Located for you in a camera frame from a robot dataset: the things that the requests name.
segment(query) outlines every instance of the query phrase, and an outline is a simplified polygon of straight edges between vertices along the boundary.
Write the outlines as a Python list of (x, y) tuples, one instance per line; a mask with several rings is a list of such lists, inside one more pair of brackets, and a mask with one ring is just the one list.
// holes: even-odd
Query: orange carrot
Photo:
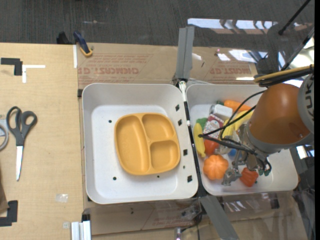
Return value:
[[(240, 106), (240, 102), (237, 102), (237, 101), (234, 101), (234, 100), (231, 100), (231, 99), (227, 99), (224, 101), (223, 103), (226, 107), (229, 107), (229, 108), (232, 108), (233, 112), (236, 111), (236, 109)], [(241, 112), (241, 111), (247, 111), (249, 109), (251, 109), (252, 107), (251, 106), (248, 106), (248, 105), (245, 105), (243, 104), (240, 109), (238, 110), (238, 112)]]

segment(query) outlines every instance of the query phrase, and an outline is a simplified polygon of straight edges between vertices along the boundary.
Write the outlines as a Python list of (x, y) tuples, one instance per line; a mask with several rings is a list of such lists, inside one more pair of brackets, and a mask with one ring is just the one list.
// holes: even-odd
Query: blue handled tool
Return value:
[(90, 57), (92, 55), (92, 50), (88, 47), (86, 40), (82, 37), (79, 31), (74, 31), (73, 36), (75, 38), (75, 42), (79, 43), (80, 51), (84, 56)]
[[(15, 128), (12, 128), (10, 125), (10, 117), (13, 114), (13, 111), (16, 110), (15, 113)], [(27, 124), (27, 119), (32, 117), (32, 122)], [(21, 109), (17, 106), (10, 108), (8, 113), (6, 114), (6, 124), (8, 129), (12, 134), (15, 136), (15, 145), (16, 145), (16, 167), (15, 167), (15, 176), (16, 180), (18, 181), (20, 178), (21, 172), (21, 164), (22, 164), (22, 157), (24, 151), (24, 144), (27, 134), (31, 130), (33, 126), (37, 123), (38, 119), (35, 113), (32, 111), (25, 111), (22, 113)]]

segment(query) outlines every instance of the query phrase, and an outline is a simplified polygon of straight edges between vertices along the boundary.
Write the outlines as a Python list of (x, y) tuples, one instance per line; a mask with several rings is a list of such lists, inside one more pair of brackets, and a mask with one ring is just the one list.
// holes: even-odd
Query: scissors blade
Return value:
[(20, 178), (23, 151), (24, 151), (24, 146), (16, 146), (16, 166), (15, 166), (16, 181), (18, 181)]

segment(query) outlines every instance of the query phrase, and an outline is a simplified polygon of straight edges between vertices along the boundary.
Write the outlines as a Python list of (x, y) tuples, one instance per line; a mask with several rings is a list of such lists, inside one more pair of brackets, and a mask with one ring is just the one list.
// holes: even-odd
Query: yellow plate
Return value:
[(134, 113), (119, 118), (114, 140), (122, 168), (133, 175), (163, 173), (180, 161), (175, 127), (160, 113)]

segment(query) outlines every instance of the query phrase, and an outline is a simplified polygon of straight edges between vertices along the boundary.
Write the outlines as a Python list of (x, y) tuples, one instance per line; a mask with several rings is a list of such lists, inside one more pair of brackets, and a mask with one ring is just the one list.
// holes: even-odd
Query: white plastic tray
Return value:
[[(209, 115), (210, 106), (217, 101), (226, 99), (243, 102), (250, 95), (263, 89), (257, 85), (222, 85), (222, 84), (193, 84), (187, 88), (186, 97), (189, 106), (190, 122), (194, 126), (198, 118)], [(257, 104), (259, 95), (250, 99), (246, 104)], [(293, 190), (298, 184), (298, 174), (289, 150), (271, 154), (268, 160), (272, 166), (268, 176), (261, 175), (252, 187), (245, 186), (240, 180), (233, 181), (231, 186), (223, 186), (221, 180), (210, 180), (203, 172), (204, 158), (198, 157), (201, 179), (206, 191), (215, 196), (239, 195), (250, 193), (278, 192)]]
[[(92, 201), (115, 204), (176, 200), (196, 194), (195, 161), (178, 88), (169, 84), (93, 83), (83, 90), (82, 108), (86, 192)], [(131, 175), (118, 160), (114, 126), (124, 115), (150, 112), (161, 113), (172, 121), (181, 159), (167, 172)]]

